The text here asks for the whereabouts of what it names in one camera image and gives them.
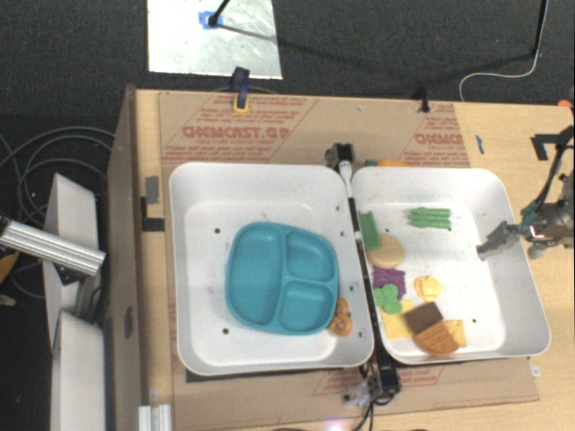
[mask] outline white cable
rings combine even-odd
[[[547,8],[548,7],[549,7],[549,0],[547,0],[545,2],[545,11],[543,14],[543,21],[541,22],[541,35],[543,35],[545,20],[547,19]],[[497,74],[497,73],[492,73],[492,72],[476,72],[474,74],[469,74],[468,76],[465,76],[463,78],[463,80],[461,80],[461,82],[459,82],[459,99],[461,99],[461,102],[465,102],[464,94],[463,94],[464,83],[473,76],[497,76],[499,78],[524,78],[526,76],[530,76],[535,71],[535,68],[537,67],[537,59],[539,58],[540,47],[541,47],[541,38],[539,38],[539,46],[537,47],[537,51],[535,52],[535,59],[533,60],[533,65],[531,66],[531,69],[524,74],[506,75],[506,74]]]

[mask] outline round toy bread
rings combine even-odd
[[[391,234],[380,233],[381,247],[367,251],[367,260],[380,268],[395,268],[403,260],[403,246]]]

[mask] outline brown toy food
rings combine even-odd
[[[335,304],[335,314],[328,328],[338,337],[345,337],[351,332],[349,305],[344,298],[338,298]]]
[[[405,322],[415,334],[422,332],[429,326],[443,321],[443,315],[435,303],[424,303],[414,310],[403,315]]]
[[[423,332],[415,334],[413,341],[423,351],[436,356],[448,355],[459,349],[459,345],[443,321],[436,322]]]

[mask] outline orange toy food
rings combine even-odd
[[[415,334],[413,341],[423,351],[436,356],[448,355],[459,349],[459,345],[443,321],[436,322],[424,331]]]
[[[337,336],[345,337],[351,332],[349,305],[344,298],[338,298],[335,304],[335,314],[328,328]]]
[[[464,322],[461,320],[444,321],[447,330],[451,333],[453,340],[456,341],[459,347],[467,346],[467,339],[465,338]]]

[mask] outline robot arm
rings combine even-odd
[[[487,242],[476,247],[481,260],[510,248],[520,237],[531,242],[528,250],[531,259],[541,257],[547,248],[560,244],[565,248],[573,248],[573,170],[569,176],[565,174],[559,176],[563,189],[557,202],[545,202],[563,152],[573,148],[572,145],[568,145],[572,138],[573,126],[560,133],[549,177],[541,193],[521,211],[523,217],[521,224],[501,222],[487,235]]]

